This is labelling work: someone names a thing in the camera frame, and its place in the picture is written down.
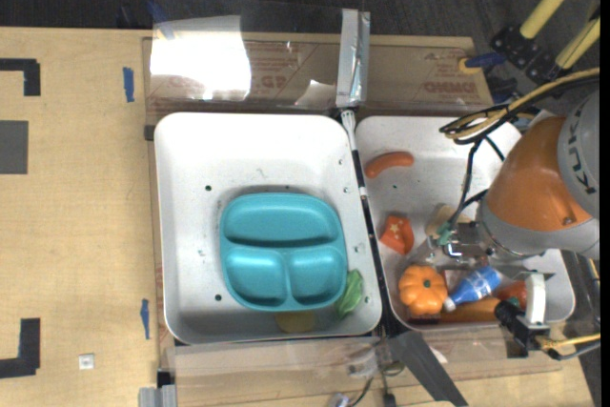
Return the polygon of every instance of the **toy sink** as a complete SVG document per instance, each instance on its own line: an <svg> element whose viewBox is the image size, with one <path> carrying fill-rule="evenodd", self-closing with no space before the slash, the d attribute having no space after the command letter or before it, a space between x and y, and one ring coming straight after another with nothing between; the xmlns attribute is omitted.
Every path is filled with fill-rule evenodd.
<svg viewBox="0 0 610 407"><path fill-rule="evenodd" d="M375 328L382 307L373 252L337 122L177 112L157 124L154 149L165 318L176 338L359 336ZM362 276L363 299L340 320L334 302L351 270ZM275 315L287 310L310 311L314 328L283 333Z"/></svg>
<svg viewBox="0 0 610 407"><path fill-rule="evenodd" d="M233 298L258 311L332 305L347 281L335 210L302 193L251 193L233 200L220 219L220 260Z"/></svg>
<svg viewBox="0 0 610 407"><path fill-rule="evenodd" d="M364 118L356 128L356 143L364 165L376 156L390 152L410 152L415 158L411 167L388 169L376 178L365 177L392 313L411 329L441 331L498 326L496 322L438 325L411 322L407 307L400 301L397 286L410 254L398 254L379 240L389 214L407 214L416 249L425 241L426 223L434 209L441 204L457 205L470 147L454 144L438 130L452 120L448 117L372 116ZM491 138L507 154L520 134L513 125L505 124L494 131ZM469 195L487 189L500 166L501 162L491 146L481 145L473 162ZM474 219L476 206L465 209L463 214ZM546 321L562 322L569 317L576 306L576 299L561 252L549 250L542 256L523 260L522 264L530 270L552 271L554 274L546 282Z"/></svg>

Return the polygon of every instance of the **blue tape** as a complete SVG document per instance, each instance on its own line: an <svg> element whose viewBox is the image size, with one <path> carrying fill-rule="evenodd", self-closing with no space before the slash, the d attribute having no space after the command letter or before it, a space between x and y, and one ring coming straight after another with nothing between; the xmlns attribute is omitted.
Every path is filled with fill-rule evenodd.
<svg viewBox="0 0 610 407"><path fill-rule="evenodd" d="M149 328L149 301L146 298L142 298L142 307L140 308L140 317L142 317L142 324L144 325L144 336L146 339L151 338L151 330Z"/></svg>
<svg viewBox="0 0 610 407"><path fill-rule="evenodd" d="M152 0L148 0L146 2L146 9L152 16L155 26L159 28L163 36L165 36L165 38L168 40L174 39L173 30L168 23L168 16L161 6L154 3Z"/></svg>
<svg viewBox="0 0 610 407"><path fill-rule="evenodd" d="M501 65L506 61L506 56L498 52L487 52L480 54L474 58L466 60L466 68L486 68L494 67L495 65Z"/></svg>
<svg viewBox="0 0 610 407"><path fill-rule="evenodd" d="M133 98L135 88L133 87L133 70L131 68L123 68L123 88L125 89L127 101L133 102L135 100Z"/></svg>

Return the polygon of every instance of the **plastic sheet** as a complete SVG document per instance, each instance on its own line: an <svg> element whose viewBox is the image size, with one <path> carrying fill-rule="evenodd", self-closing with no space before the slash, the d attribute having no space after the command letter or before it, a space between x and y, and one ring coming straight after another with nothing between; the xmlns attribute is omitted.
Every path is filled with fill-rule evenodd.
<svg viewBox="0 0 610 407"><path fill-rule="evenodd" d="M326 112L364 101L364 12L255 0L154 0L149 8L149 115Z"/></svg>
<svg viewBox="0 0 610 407"><path fill-rule="evenodd" d="M424 339L454 381L561 367L541 352L527 361L508 358L499 329L427 334ZM390 389L419 384L408 369L392 364L379 337L179 346L166 350L165 357L179 403L193 407L311 396L330 399L337 393L354 399L369 378L372 389L382 388L380 371L386 368L392 372L385 378Z"/></svg>

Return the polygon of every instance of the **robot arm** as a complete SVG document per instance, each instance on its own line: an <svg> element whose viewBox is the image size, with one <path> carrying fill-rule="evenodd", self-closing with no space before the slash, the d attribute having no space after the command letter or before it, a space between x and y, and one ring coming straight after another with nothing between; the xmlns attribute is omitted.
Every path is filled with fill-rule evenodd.
<svg viewBox="0 0 610 407"><path fill-rule="evenodd" d="M551 248L599 258L599 141L599 91L528 130L479 206L480 237L496 258Z"/></svg>

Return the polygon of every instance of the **orange sausage toy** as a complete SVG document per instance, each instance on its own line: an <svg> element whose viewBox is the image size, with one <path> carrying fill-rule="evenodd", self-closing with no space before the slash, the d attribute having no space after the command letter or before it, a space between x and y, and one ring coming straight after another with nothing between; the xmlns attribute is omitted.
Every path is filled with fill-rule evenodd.
<svg viewBox="0 0 610 407"><path fill-rule="evenodd" d="M375 178L388 168L410 167L414 163L413 155L408 152L385 153L369 161L364 169L364 174L369 178Z"/></svg>

